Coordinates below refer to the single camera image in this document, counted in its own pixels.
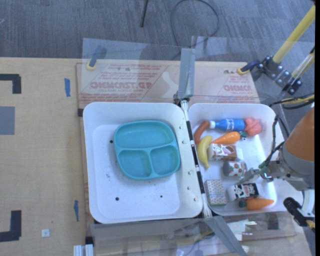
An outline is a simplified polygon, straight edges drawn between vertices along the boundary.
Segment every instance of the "white tray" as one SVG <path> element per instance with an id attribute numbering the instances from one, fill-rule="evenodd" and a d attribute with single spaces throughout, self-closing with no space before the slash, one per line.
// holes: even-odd
<path id="1" fill-rule="evenodd" d="M 259 119 L 262 126 L 260 134 L 240 139 L 234 145 L 242 149 L 243 160 L 246 162 L 248 169 L 257 169 L 258 166 L 268 157 L 271 152 L 273 142 L 272 126 L 275 119 L 275 112 L 263 104 L 244 104 L 244 103 L 196 103 L 193 104 L 188 111 L 188 116 L 191 124 L 192 132 L 194 133 L 198 126 L 204 121 L 219 121 L 224 118 Z M 284 138 L 279 124 L 275 127 L 276 145 L 281 143 Z M 207 129 L 203 132 L 201 138 L 206 135 L 212 135 L 213 138 L 218 138 L 226 132 L 218 129 Z M 223 161 L 209 161 L 210 167 L 205 169 L 200 163 L 200 171 L 203 182 L 206 180 L 222 180 L 223 187 L 226 190 L 228 187 L 239 182 L 239 178 L 227 177 L 222 172 Z M 267 182 L 261 177 L 256 177 L 248 182 L 254 182 L 261 186 L 261 195 L 264 198 L 273 199 L 274 203 L 260 210 L 248 211 L 245 208 L 240 208 L 236 201 L 231 201 L 225 206 L 211 206 L 210 208 L 215 213 L 222 216 L 245 215 L 265 212 L 282 212 L 287 211 L 283 201 L 287 197 L 294 198 L 301 205 L 303 204 L 303 194 L 295 190 L 287 181 L 275 179 L 273 182 Z"/>
<path id="2" fill-rule="evenodd" d="M 181 165 L 150 180 L 125 176 L 111 142 L 116 128 L 139 120 L 167 123 L 175 133 Z M 172 103 L 94 102 L 83 111 L 89 208 L 104 224 L 197 216 L 203 201 L 184 113 Z"/>

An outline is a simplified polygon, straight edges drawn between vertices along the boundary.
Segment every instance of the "water bottle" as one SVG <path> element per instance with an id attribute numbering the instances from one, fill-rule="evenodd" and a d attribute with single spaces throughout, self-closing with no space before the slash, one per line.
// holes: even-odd
<path id="1" fill-rule="evenodd" d="M 245 129 L 245 121 L 242 119 L 222 119 L 220 121 L 210 121 L 210 129 L 218 128 L 222 131 L 241 132 Z"/>

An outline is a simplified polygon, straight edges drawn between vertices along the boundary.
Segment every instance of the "orange carrot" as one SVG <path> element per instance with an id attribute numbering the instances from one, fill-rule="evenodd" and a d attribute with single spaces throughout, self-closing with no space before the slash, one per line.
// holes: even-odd
<path id="1" fill-rule="evenodd" d="M 252 197 L 246 201 L 240 201 L 239 207 L 246 207 L 247 210 L 254 211 L 259 210 L 263 207 L 271 205 L 274 202 L 272 199 L 265 199 L 260 197 Z"/>
<path id="2" fill-rule="evenodd" d="M 207 129 L 209 127 L 209 125 L 210 125 L 210 122 L 205 120 L 196 129 L 196 131 L 193 134 L 193 140 L 194 140 L 195 144 L 199 144 L 199 142 L 201 141 L 201 139 L 200 139 L 201 134 L 205 131 L 205 129 Z"/>
<path id="3" fill-rule="evenodd" d="M 216 143 L 216 144 L 232 144 L 236 143 L 238 140 L 240 140 L 241 135 L 237 131 L 231 131 L 228 132 L 224 135 L 222 135 L 219 138 L 216 138 L 215 140 L 211 141 L 211 143 Z"/>

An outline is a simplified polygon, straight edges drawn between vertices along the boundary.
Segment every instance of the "yellow banana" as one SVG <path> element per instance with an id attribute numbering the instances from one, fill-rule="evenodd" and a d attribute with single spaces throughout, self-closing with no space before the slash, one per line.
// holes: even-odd
<path id="1" fill-rule="evenodd" d="M 209 164 L 208 164 L 208 156 L 207 156 L 207 148 L 209 146 L 209 144 L 212 141 L 212 136 L 211 135 L 207 135 L 204 136 L 197 147 L 197 155 L 199 160 L 204 164 L 205 168 L 208 169 L 209 168 Z"/>

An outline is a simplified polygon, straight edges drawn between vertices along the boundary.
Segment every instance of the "teal divided dish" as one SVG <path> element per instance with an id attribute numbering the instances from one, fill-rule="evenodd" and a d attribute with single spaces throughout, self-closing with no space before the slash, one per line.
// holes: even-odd
<path id="1" fill-rule="evenodd" d="M 165 177 L 180 167 L 180 153 L 173 130 L 157 120 L 127 122 L 113 136 L 117 161 L 129 178 Z"/>

